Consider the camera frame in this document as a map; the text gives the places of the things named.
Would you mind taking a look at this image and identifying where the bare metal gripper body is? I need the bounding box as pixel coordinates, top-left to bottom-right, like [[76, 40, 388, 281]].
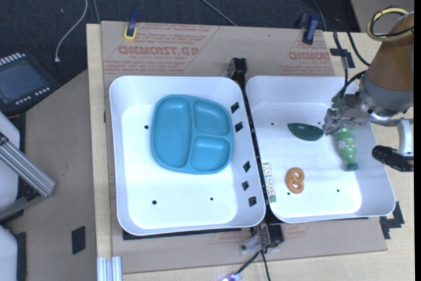
[[334, 93, 411, 126]]

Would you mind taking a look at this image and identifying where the green plastic bottle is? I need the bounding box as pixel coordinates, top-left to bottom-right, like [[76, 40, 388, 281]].
[[332, 126, 359, 172]]

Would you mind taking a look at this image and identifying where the dark green bowl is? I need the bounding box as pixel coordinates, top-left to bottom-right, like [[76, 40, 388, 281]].
[[287, 122, 325, 143]]

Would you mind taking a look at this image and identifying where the orange pretzel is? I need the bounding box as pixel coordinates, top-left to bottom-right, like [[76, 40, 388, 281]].
[[284, 166, 305, 195]]

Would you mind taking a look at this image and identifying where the thin black and white rod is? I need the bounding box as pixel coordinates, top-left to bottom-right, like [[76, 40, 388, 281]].
[[239, 72, 271, 228]]

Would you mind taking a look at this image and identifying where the white plastic tray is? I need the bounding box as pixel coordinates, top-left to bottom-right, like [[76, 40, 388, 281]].
[[245, 74, 397, 224], [108, 75, 267, 237]]

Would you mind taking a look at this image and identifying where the small white patterned carton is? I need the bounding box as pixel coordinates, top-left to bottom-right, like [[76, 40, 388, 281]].
[[261, 162, 278, 203]]

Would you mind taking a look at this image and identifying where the brown cardboard board, red print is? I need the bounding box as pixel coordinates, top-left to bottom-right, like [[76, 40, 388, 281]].
[[100, 20, 388, 274]]

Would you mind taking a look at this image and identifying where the blue divided plate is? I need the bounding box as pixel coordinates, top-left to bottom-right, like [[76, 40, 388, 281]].
[[150, 94, 235, 175]]

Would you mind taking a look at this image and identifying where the black cylinder on white bracket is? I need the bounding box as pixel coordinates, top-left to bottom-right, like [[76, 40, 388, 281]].
[[371, 118, 415, 172]]

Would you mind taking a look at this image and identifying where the black block with thin wires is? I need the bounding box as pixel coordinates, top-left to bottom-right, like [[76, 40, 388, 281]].
[[239, 223, 285, 256], [226, 57, 248, 80]]

